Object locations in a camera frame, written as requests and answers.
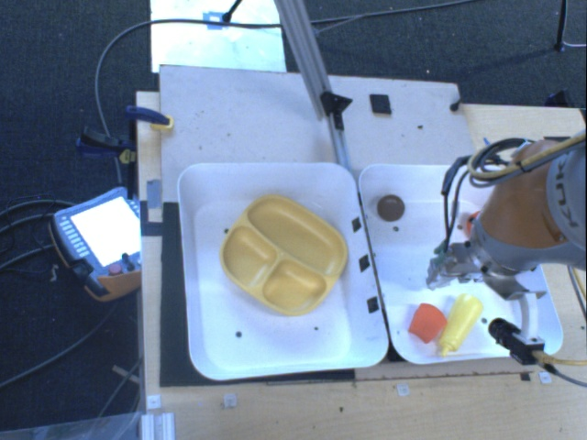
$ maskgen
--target dark carpet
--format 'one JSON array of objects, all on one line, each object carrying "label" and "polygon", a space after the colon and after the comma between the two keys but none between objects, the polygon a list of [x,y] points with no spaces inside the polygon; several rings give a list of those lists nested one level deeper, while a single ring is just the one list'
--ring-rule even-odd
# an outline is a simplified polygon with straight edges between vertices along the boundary
[{"label": "dark carpet", "polygon": [[[305,0],[312,19],[426,6],[453,0]],[[565,39],[585,42],[585,0],[570,0]],[[567,90],[585,106],[585,49],[553,49],[560,0],[483,0],[450,8],[362,19],[319,32],[333,74],[453,82],[465,103],[543,105]],[[106,44],[150,17],[149,0],[0,0],[0,213],[47,194],[82,202],[116,186],[110,160],[80,159],[83,127],[100,129],[94,71]],[[295,70],[286,48],[287,65]],[[105,117],[127,133],[123,109],[138,90],[154,90],[150,33],[125,38],[102,77]],[[20,210],[10,223],[47,206]],[[46,219],[0,236],[0,266],[47,242]],[[8,226],[0,220],[0,229]],[[0,272],[0,386],[51,358],[91,331],[112,308],[92,300],[65,269],[49,282],[54,254]],[[137,298],[73,352],[0,388],[0,431],[94,418],[121,378],[118,365],[138,359]],[[137,387],[128,383],[105,415],[129,412]]]}]

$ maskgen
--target screen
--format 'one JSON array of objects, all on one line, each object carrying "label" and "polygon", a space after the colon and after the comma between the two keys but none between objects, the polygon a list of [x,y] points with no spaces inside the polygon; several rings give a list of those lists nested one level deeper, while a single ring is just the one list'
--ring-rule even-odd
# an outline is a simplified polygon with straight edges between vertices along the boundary
[{"label": "screen", "polygon": [[102,267],[140,251],[140,221],[122,197],[84,210],[72,222]]}]

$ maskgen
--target brown round object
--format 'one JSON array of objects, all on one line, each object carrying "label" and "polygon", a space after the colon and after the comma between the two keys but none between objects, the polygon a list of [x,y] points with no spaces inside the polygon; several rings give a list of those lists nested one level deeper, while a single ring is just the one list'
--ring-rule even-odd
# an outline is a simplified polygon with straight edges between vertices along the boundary
[{"label": "brown round object", "polygon": [[397,195],[384,195],[377,203],[377,214],[386,222],[394,222],[402,218],[405,204]]}]

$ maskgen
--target wooden table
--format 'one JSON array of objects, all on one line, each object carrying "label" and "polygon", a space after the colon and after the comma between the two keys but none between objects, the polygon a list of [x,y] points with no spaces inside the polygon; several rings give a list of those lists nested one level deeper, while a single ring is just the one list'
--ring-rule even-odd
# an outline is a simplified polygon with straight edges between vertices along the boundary
[{"label": "wooden table", "polygon": [[[139,93],[138,104],[157,109],[159,95]],[[578,110],[474,104],[461,108],[477,148],[483,137],[564,136],[585,128]],[[160,135],[145,123],[138,126],[141,200],[146,199],[147,182],[161,177]],[[150,221],[160,220],[161,213],[151,210]],[[142,238],[142,259],[145,397],[157,401],[161,396],[161,407],[152,411],[175,414],[179,439],[577,439],[587,431],[586,389],[554,377],[543,383],[539,367],[521,367],[506,359],[467,362],[452,371],[444,364],[432,369],[402,362],[393,369],[361,370],[352,382],[162,388],[160,237]],[[545,266],[545,272],[564,332],[558,356],[586,358],[585,319],[567,270]],[[584,272],[581,277],[584,285]],[[560,370],[587,380],[584,368]],[[523,371],[530,372],[530,381],[521,379]],[[237,395],[236,407],[225,408],[226,394]]]}]

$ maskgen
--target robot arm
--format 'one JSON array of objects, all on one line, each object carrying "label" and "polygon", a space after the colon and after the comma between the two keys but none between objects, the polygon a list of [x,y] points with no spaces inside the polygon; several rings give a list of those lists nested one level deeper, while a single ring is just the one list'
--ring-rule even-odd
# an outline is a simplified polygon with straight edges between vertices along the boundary
[{"label": "robot arm", "polygon": [[439,249],[430,261],[429,288],[484,281],[511,300],[526,291],[515,278],[522,271],[542,263],[585,269],[585,133],[573,139],[571,149],[534,168],[525,161],[551,157],[560,144],[542,140],[517,151],[509,164],[520,171],[496,181],[469,240]]}]

